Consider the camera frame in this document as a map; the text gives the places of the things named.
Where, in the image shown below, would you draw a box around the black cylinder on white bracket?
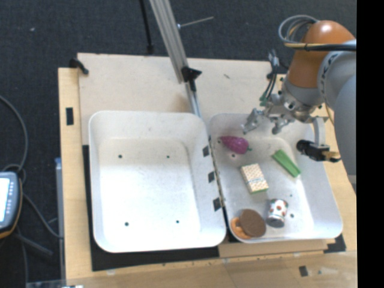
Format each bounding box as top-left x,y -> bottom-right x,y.
296,116 -> 331,162

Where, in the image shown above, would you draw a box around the brown round biscuit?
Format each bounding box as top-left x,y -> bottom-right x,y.
238,208 -> 268,238

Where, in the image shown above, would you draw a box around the white plastic tray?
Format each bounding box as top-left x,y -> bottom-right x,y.
207,112 -> 344,244
88,110 -> 227,254

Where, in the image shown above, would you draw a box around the green wedge block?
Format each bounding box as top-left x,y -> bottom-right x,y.
271,149 -> 302,179

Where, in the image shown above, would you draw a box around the purple grapes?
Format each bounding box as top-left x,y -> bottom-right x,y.
219,135 -> 253,155

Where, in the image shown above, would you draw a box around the orange doughnut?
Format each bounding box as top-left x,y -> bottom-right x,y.
230,217 -> 253,241

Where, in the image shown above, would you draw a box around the pale wood board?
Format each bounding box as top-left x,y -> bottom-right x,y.
77,52 -> 337,259

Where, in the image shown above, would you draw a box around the patterned beige carton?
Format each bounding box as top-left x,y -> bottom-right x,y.
239,163 -> 270,195

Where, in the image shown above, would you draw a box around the white can with red dots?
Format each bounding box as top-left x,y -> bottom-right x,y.
265,198 -> 290,229

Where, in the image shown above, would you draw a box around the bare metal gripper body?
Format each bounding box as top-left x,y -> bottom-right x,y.
263,93 -> 318,124

